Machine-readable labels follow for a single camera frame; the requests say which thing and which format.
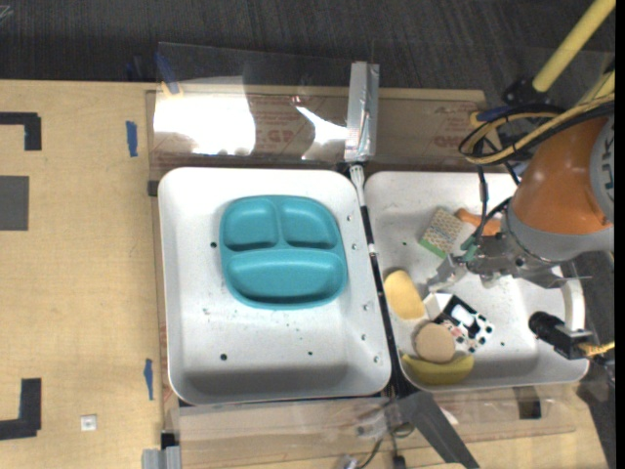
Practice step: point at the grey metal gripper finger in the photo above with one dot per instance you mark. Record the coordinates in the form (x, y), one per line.
(442, 274)
(458, 261)

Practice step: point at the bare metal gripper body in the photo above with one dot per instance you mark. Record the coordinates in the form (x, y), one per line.
(498, 259)

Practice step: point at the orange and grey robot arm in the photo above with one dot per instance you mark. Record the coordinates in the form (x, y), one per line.
(556, 188)

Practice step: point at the patterned green-edged packet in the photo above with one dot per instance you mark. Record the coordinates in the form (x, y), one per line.
(442, 232)

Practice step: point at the yellow bread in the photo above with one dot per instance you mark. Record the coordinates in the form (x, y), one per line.
(403, 293)

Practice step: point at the orange carrot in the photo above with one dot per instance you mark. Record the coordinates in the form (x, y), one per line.
(471, 219)

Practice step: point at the white plastic tray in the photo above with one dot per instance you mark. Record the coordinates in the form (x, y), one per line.
(263, 345)
(508, 320)

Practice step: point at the tan round biscuit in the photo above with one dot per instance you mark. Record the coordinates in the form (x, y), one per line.
(434, 342)

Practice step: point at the yellow banana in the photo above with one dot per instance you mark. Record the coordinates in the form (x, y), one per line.
(439, 373)

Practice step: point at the blue divided plate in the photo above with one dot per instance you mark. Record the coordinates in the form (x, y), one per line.
(283, 271)

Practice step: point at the yellow padded pole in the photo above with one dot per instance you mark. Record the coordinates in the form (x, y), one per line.
(576, 32)

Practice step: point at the black cylinder on white bracket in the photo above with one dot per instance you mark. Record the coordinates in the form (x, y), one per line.
(561, 335)

